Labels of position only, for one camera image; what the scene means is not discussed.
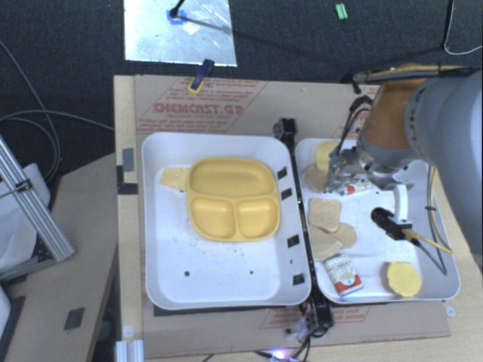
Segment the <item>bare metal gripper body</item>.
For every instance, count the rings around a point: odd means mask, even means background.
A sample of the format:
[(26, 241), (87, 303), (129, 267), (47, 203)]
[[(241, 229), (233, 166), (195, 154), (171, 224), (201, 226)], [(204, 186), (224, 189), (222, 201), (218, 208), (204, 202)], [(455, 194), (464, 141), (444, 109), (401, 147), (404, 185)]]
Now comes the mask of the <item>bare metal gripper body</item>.
[(373, 166), (375, 164), (374, 158), (363, 148), (337, 149), (331, 159), (331, 166), (340, 175), (340, 186), (350, 183), (355, 178), (365, 178), (374, 182), (376, 177)]

